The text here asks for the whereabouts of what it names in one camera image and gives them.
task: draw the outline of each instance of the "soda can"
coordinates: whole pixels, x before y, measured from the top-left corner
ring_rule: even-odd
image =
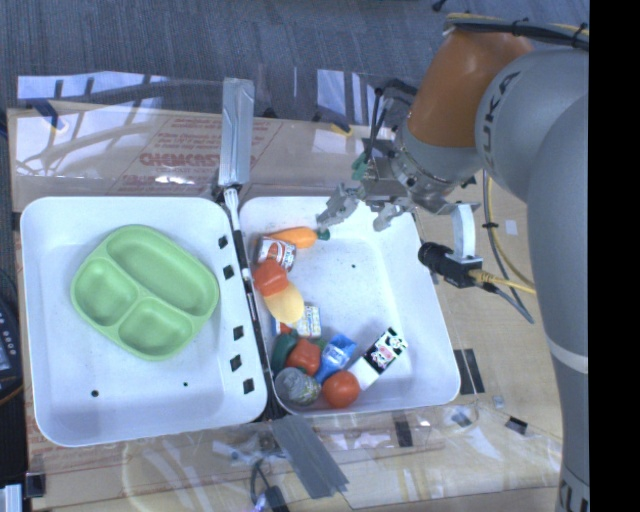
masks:
[[[293,268],[296,246],[283,240],[262,236],[257,240],[254,261],[260,264],[267,259],[276,260],[287,272]]]

